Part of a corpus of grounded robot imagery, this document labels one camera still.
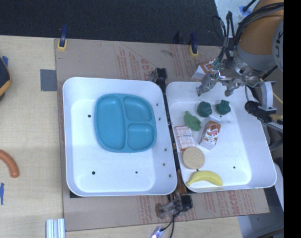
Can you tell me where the brown cardboard board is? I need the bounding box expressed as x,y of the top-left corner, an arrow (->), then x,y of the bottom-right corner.
54,38 -> 271,232

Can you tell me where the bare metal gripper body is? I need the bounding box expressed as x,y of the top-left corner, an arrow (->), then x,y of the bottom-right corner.
214,61 -> 265,87

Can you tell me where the green broccoli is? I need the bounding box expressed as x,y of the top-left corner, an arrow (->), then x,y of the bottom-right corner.
196,101 -> 213,118
215,99 -> 232,116

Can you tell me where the orange sausage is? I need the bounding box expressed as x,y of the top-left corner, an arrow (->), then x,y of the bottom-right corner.
0,149 -> 20,179

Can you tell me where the orange and white carton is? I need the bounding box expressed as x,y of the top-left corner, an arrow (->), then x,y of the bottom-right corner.
198,120 -> 222,151

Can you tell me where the yellow banana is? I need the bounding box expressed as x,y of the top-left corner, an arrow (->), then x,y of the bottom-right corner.
185,170 -> 224,187

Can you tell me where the orange and white packet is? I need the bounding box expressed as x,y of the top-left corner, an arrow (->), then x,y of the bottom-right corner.
174,125 -> 197,151

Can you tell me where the round tan biscuit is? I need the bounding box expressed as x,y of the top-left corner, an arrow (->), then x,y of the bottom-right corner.
181,146 -> 206,170

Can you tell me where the black block with wires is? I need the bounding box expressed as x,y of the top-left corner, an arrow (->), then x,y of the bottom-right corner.
148,67 -> 168,84
155,193 -> 193,218

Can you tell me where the blue divided plate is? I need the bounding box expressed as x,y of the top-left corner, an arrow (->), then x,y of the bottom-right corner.
94,93 -> 158,154

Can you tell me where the white plastic tray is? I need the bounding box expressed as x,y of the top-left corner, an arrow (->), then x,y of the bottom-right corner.
62,76 -> 179,198
165,81 -> 278,193

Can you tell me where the green lettuce leaf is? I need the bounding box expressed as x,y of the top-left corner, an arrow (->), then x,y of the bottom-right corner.
183,111 -> 202,132

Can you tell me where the black cylinder on white bracket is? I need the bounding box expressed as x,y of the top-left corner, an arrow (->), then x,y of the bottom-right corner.
244,81 -> 278,122

